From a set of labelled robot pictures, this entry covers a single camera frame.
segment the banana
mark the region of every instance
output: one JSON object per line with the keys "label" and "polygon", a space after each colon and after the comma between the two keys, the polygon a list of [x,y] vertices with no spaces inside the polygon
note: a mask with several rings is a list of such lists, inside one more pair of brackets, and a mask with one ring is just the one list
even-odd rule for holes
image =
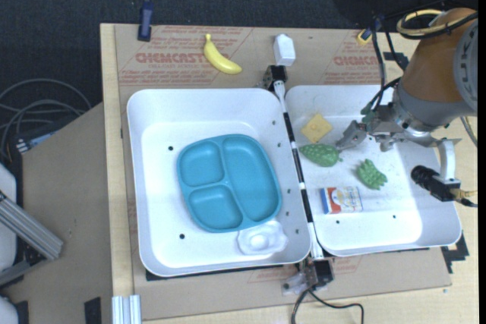
{"label": "banana", "polygon": [[211,34],[206,34],[206,43],[204,44],[204,57],[214,66],[218,71],[227,74],[237,74],[242,71],[241,67],[235,62],[224,57],[213,41],[211,41]]}

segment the yellow square object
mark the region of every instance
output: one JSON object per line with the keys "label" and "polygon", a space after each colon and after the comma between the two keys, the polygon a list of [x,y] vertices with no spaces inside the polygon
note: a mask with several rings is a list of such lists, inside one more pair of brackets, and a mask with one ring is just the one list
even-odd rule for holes
{"label": "yellow square object", "polygon": [[330,122],[322,117],[321,114],[316,114],[310,121],[301,129],[301,132],[312,142],[317,143],[319,140],[333,129]]}

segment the table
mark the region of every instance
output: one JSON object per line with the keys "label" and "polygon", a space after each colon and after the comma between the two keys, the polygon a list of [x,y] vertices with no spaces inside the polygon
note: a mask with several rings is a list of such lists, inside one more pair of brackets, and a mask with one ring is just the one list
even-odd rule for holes
{"label": "table", "polygon": [[[129,235],[127,188],[125,182],[125,161],[122,128],[120,85],[118,82],[117,48],[114,24],[102,24],[101,47],[103,66],[103,105],[106,129],[106,167],[109,195],[109,229],[112,258],[112,289],[115,296],[129,296],[134,293],[131,244]],[[308,35],[318,35],[318,30],[303,30]],[[407,41],[396,43],[398,51],[410,55],[414,44]],[[464,188],[477,185],[477,153],[466,139],[464,130],[454,122],[447,130],[448,137],[464,140],[456,147],[459,156],[457,176]],[[364,305],[367,322],[478,322],[478,213],[475,209],[458,207],[469,257],[465,262],[454,263],[450,288],[407,291],[398,294],[355,297],[338,302],[359,302]],[[292,305],[261,307],[199,316],[175,317],[150,320],[158,322],[288,322]],[[298,320],[302,322],[358,322],[358,310],[329,310],[318,303],[303,304]]]}

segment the blue divided plate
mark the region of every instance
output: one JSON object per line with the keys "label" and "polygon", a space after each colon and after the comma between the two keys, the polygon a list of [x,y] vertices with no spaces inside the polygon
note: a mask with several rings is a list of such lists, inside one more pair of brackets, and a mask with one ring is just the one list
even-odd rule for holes
{"label": "blue divided plate", "polygon": [[271,220],[282,195],[262,146],[241,134],[186,146],[177,174],[193,220],[210,232],[230,232]]}

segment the blue clip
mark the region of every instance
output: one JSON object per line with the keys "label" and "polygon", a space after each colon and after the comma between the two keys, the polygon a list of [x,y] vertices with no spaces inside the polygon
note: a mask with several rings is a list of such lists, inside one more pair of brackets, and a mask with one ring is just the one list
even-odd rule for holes
{"label": "blue clip", "polygon": [[140,9],[140,26],[138,27],[138,40],[150,42],[150,34],[152,27],[150,27],[150,20],[153,14],[153,3],[146,0]]}

